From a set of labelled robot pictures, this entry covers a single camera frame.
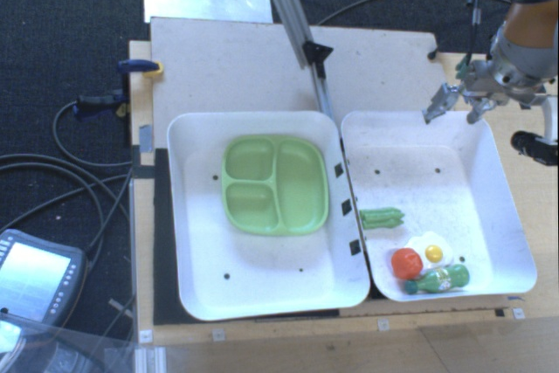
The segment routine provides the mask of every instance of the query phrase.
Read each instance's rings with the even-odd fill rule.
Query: yellow clamp pad
[[[159,68],[157,70],[152,70],[151,72],[143,72],[142,75],[145,78],[156,78],[158,76],[163,76],[163,64],[159,61],[154,61]]]

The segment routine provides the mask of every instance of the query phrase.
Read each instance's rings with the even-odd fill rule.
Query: wooden table
[[[130,57],[151,59],[150,44],[132,42]],[[460,55],[439,54],[432,64],[442,65],[453,82],[459,61]],[[132,142],[138,145],[140,127],[153,123],[154,81],[139,73],[130,81]],[[457,109],[467,107],[460,102]],[[537,266],[532,291],[410,304],[367,301],[335,318],[155,326],[154,181],[136,178],[132,231],[138,341],[166,346],[169,371],[487,371],[487,363],[496,371],[521,371],[522,365],[552,370],[559,336],[557,168],[518,155],[509,143],[520,129],[542,133],[541,110],[521,111],[509,104],[485,118]],[[142,165],[154,164],[153,153],[140,157]]]

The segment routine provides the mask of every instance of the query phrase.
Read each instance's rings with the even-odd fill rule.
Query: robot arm
[[[513,0],[487,60],[470,61],[466,55],[457,74],[460,84],[440,87],[423,111],[425,122],[450,110],[460,96],[472,106],[470,123],[511,99],[522,108],[542,107],[545,135],[520,132],[512,144],[538,162],[557,165],[557,98],[544,86],[557,76],[557,17],[557,0]]]

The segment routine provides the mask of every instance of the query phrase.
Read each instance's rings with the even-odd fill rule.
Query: device screen
[[[0,307],[42,321],[71,259],[15,243],[0,269]]]

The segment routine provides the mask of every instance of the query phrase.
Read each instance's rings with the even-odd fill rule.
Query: white tray
[[[224,212],[221,163],[240,135],[294,135],[322,152],[329,212],[320,230],[306,236],[269,237],[235,228]],[[369,292],[370,279],[353,211],[340,136],[316,112],[184,114],[168,132],[179,294],[197,319],[239,317],[353,307]]]
[[[392,300],[524,293],[534,260],[489,126],[450,112],[425,125],[419,112],[355,112],[342,123],[358,209],[397,207],[404,224],[365,231],[373,279]],[[464,258],[470,283],[444,294],[408,295],[392,275],[392,253],[426,231]]]

